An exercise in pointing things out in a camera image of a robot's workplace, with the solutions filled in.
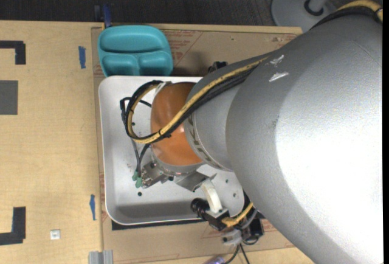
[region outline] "wooden surface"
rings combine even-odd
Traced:
[[[1,263],[87,263],[102,249],[100,209],[94,221],[89,206],[95,195],[100,207],[93,25],[0,21],[0,40],[23,40],[27,55],[15,65],[15,50],[0,49],[0,80],[19,81],[18,115],[0,115],[0,232],[26,207],[26,239],[0,246]]]
[[[136,233],[105,229],[103,233],[99,133],[96,133],[99,123],[96,124],[94,94],[94,80],[96,85],[102,78],[96,74],[94,78],[92,50],[95,47],[91,40],[91,30],[100,26],[101,23],[0,21],[0,40],[23,40],[27,55],[27,64],[16,66],[15,51],[0,49],[0,80],[19,81],[18,115],[0,115],[0,188],[3,190],[3,196],[0,196],[0,233],[11,230],[13,207],[26,207],[27,214],[26,239],[21,244],[0,246],[0,262],[87,263],[89,251],[103,249],[104,235],[104,248],[114,249],[117,263],[151,263],[163,259],[169,259],[164,263],[205,263],[209,256],[180,260],[154,256],[163,254],[155,252],[159,245],[156,241],[171,245],[165,237],[179,237],[171,232],[171,226],[138,229]],[[240,53],[238,57],[254,56],[268,52],[259,51],[260,47],[276,49],[284,43],[283,40],[290,39],[289,33],[300,33],[299,29],[288,27],[155,26],[165,30],[215,32],[203,34],[200,40],[196,40],[197,46],[187,49],[180,64],[183,68],[191,67],[191,70],[199,55],[211,58],[215,54],[236,51]],[[264,45],[257,42],[258,35],[253,33],[267,34]],[[221,39],[226,41],[219,49],[217,42]],[[84,69],[80,65],[78,47],[85,48]],[[96,220],[93,220],[89,206],[91,195],[95,196]],[[186,232],[188,228],[177,228],[190,237]],[[50,239],[52,229],[61,230],[59,240]],[[142,240],[140,237],[144,237],[145,245],[136,244],[136,249],[140,248],[137,252],[148,258],[134,260],[125,254],[120,255],[121,249],[128,251],[128,246],[135,240]],[[147,243],[150,238],[154,241],[151,248]],[[269,247],[275,248],[271,247],[274,241],[268,240]],[[193,245],[191,240],[173,239],[170,242],[174,242],[175,250],[183,250],[180,257],[201,254],[201,247]],[[247,248],[252,263],[311,263],[295,248],[253,250]],[[242,263],[241,259],[238,256],[236,263]]]

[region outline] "teal tray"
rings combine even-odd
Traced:
[[[108,27],[98,37],[97,50],[106,77],[169,76],[173,71],[169,42],[153,26]]]

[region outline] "gray square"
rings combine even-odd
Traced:
[[[18,114],[18,81],[0,80],[0,115]]]

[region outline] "white tray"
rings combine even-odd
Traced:
[[[136,77],[111,76],[100,84],[98,96],[102,123],[103,159],[105,172],[105,200],[109,216],[123,225],[160,223],[166,221],[194,220],[196,215],[190,209],[194,198],[204,198],[201,189],[190,192],[174,182],[160,182],[147,188],[137,189],[132,179],[136,169],[133,147],[126,134],[119,101],[131,97],[142,84],[151,80],[171,82],[197,82],[197,77]],[[154,91],[144,100],[152,103]],[[150,133],[151,108],[139,104],[134,115],[134,129],[138,135]],[[150,149],[145,154],[142,165],[151,160]],[[199,172],[211,176],[222,205],[229,209],[231,216],[243,208],[243,190],[232,172],[225,172],[203,165]]]

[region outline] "round metal base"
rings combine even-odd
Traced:
[[[321,19],[335,11],[335,7],[326,3],[322,14],[308,13],[304,4],[307,0],[273,0],[272,16],[278,26],[300,26],[303,32],[308,31]]]

